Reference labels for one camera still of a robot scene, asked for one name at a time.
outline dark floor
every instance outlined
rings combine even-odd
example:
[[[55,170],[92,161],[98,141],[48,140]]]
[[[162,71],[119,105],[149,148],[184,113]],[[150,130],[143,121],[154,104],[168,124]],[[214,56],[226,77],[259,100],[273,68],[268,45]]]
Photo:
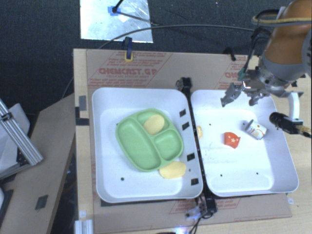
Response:
[[[148,0],[148,3],[152,20],[161,25],[216,24],[254,29],[252,16],[291,1]],[[73,76],[73,49],[98,48],[104,42],[80,39],[79,0],[0,0],[0,8],[0,98],[7,106],[20,103],[25,112],[38,112],[61,99]],[[235,54],[247,54],[251,34],[225,28],[160,29],[153,31],[154,43],[134,43],[133,49],[222,53],[231,47]],[[259,44],[256,54],[263,47],[263,43]],[[120,49],[121,43],[113,42],[106,48]],[[72,92],[71,84],[67,94]],[[64,195],[67,201],[61,200],[60,207],[64,209],[69,209],[66,204],[73,200],[68,193]]]

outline green bowl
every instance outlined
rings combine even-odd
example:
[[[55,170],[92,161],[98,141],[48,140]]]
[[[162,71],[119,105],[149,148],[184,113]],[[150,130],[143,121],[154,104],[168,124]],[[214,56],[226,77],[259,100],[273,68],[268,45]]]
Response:
[[[162,130],[151,135],[143,124],[153,115],[165,119]],[[183,152],[183,140],[168,117],[158,109],[145,109],[123,119],[116,128],[118,143],[131,161],[143,172],[152,172],[171,163]]]

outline red object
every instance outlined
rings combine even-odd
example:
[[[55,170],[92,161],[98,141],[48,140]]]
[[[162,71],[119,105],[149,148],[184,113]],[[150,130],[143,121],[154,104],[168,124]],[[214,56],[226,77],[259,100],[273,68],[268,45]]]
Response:
[[[239,144],[240,137],[231,132],[224,133],[224,145],[236,148]]]

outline cardboard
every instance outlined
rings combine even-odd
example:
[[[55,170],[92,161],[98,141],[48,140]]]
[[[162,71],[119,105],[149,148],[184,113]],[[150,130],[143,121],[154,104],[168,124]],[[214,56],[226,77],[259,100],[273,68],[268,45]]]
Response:
[[[80,220],[93,219],[97,234],[194,225],[195,222],[186,220],[184,215],[186,210],[195,206],[193,199],[121,205],[107,205],[100,200],[96,192],[93,115],[89,110],[92,108],[91,97],[97,88],[105,86],[174,89],[181,77],[192,78],[192,91],[226,89],[231,82],[237,81],[237,72],[245,64],[246,56],[236,56],[236,59],[231,61],[228,55],[135,51],[134,61],[126,63],[124,51],[74,51],[76,107],[83,109],[79,119],[87,120],[89,124],[77,126],[77,134],[82,138],[77,138],[77,149],[84,145],[84,160],[78,159],[78,165],[86,168],[78,171],[78,178],[79,175],[92,174],[92,186],[90,181],[78,181]],[[256,64],[257,57],[254,57],[250,66]],[[85,98],[86,106],[79,103],[81,98]],[[90,132],[90,137],[82,136],[83,132]],[[90,198],[90,194],[93,195],[92,201],[83,197]],[[213,218],[201,221],[201,225],[292,216],[285,194],[224,198],[218,199],[217,205],[218,212]]]
[[[2,185],[13,194],[0,234],[50,233],[74,150],[74,135],[73,95],[40,112],[31,141],[44,160]]]

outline yellow food item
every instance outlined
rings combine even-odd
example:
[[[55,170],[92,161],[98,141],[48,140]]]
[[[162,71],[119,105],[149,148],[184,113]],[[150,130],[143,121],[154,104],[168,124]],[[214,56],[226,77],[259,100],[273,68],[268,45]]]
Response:
[[[203,137],[203,130],[201,129],[200,126],[197,126],[197,135],[198,135],[198,139]]]
[[[185,174],[186,165],[180,161],[173,161],[159,169],[159,173],[163,178],[171,179],[182,177]]]
[[[161,131],[164,125],[165,119],[163,116],[153,115],[147,119],[147,121],[143,124],[143,127],[149,134],[155,135]]]

